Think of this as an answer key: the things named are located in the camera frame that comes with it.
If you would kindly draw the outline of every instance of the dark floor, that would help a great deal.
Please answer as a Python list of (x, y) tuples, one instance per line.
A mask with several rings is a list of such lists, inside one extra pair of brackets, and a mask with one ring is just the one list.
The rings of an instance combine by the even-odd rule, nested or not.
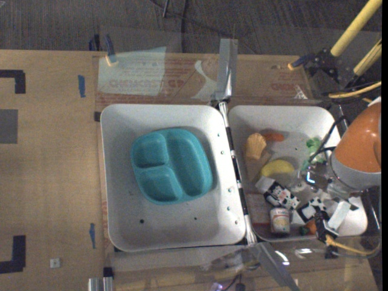
[[(170, 0), (163, 18), (165, 1), (0, 0), (0, 49), (88, 50), (95, 34), (108, 33), (117, 52), (168, 43), (174, 51), (217, 53), (219, 38), (234, 37), (239, 53), (303, 56), (333, 46), (368, 0)], [(344, 52), (346, 64), (354, 66), (381, 35), (382, 8)], [(381, 59), (365, 77), (381, 80)], [(364, 105), (343, 107), (354, 118)], [(382, 290), (381, 255), (370, 263)]]

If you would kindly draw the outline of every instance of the gray square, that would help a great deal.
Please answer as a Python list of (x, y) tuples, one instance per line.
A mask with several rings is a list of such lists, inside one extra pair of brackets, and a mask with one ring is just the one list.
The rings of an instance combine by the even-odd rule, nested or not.
[(18, 111), (0, 109), (0, 144), (18, 143)]

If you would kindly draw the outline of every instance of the teal divided dish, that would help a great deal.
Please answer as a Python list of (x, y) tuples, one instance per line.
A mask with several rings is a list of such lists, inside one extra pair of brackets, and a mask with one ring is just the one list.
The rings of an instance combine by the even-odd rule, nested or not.
[(206, 153), (186, 129), (164, 129), (140, 136), (131, 163), (143, 195), (155, 204), (177, 204), (205, 195), (213, 183)]

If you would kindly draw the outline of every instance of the white can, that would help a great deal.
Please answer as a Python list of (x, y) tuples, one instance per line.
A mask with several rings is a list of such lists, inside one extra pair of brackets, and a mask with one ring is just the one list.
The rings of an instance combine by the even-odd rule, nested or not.
[(286, 208), (273, 208), (269, 212), (271, 232), (286, 235), (290, 233), (290, 213)]

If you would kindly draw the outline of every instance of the small white square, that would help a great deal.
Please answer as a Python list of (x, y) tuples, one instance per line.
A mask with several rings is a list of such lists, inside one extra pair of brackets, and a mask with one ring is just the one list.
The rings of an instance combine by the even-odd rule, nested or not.
[(57, 269), (58, 267), (61, 267), (61, 259), (50, 259), (50, 268)]

